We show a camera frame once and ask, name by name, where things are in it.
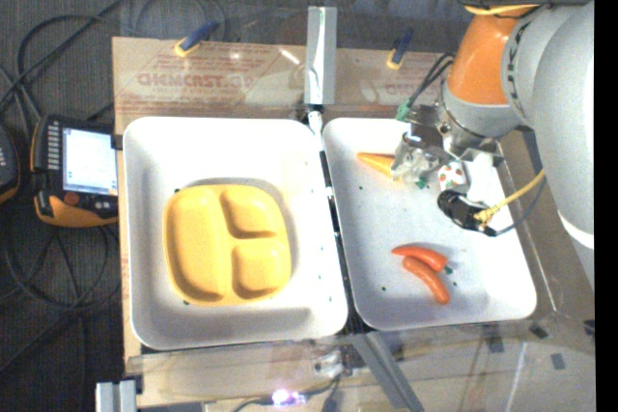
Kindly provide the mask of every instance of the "yellow plate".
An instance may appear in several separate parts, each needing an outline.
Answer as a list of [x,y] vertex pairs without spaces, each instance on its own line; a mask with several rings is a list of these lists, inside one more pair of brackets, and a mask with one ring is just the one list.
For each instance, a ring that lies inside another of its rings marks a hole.
[[250,185],[197,185],[163,212],[163,248],[172,285],[189,303],[235,305],[271,297],[292,262],[279,205]]

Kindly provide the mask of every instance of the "white tray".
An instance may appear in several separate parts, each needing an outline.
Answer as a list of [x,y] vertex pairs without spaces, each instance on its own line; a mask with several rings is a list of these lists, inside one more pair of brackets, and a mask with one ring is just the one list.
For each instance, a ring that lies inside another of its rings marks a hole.
[[[383,331],[480,323],[529,316],[536,291],[515,230],[495,238],[456,226],[437,207],[437,180],[419,189],[393,182],[359,162],[359,151],[393,154],[407,125],[394,120],[335,119],[323,138],[341,224],[355,307]],[[497,172],[492,204],[504,198]],[[513,222],[508,207],[492,227]],[[418,243],[446,254],[453,272],[440,276],[451,293],[447,305],[402,268],[391,249]]]
[[[146,117],[124,137],[130,314],[157,350],[320,338],[348,317],[315,138],[294,121]],[[189,184],[261,185],[287,216],[292,276],[270,299],[239,306],[186,305],[167,274],[163,207]]]

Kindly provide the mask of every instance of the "device screen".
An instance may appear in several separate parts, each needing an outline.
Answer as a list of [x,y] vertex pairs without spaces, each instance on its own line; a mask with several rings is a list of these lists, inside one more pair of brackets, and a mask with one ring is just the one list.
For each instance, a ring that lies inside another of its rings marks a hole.
[[116,153],[108,134],[65,127],[63,145],[65,190],[118,196]]

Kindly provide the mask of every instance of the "blue and yellow clamp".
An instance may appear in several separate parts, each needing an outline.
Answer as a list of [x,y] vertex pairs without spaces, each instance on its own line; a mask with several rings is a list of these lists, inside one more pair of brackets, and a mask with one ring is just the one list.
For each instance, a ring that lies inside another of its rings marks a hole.
[[183,38],[178,43],[176,43],[176,45],[174,45],[174,51],[176,51],[176,55],[180,57],[186,57],[193,50],[197,49],[200,41],[210,38],[212,32],[218,27],[219,22],[215,20],[203,24],[194,32],[192,32],[189,36]]
[[412,40],[414,30],[412,28],[406,28],[405,32],[393,42],[393,47],[388,54],[388,60],[386,65],[391,69],[397,70],[402,66],[404,62],[404,55],[406,54],[409,43]]

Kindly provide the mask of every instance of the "orange and black device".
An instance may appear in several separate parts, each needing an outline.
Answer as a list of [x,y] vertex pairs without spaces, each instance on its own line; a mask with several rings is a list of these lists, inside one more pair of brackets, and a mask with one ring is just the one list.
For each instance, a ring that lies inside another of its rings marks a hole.
[[30,164],[43,222],[86,228],[118,220],[111,125],[45,116],[35,129]]
[[19,162],[11,136],[0,125],[0,204],[9,200],[19,188]]

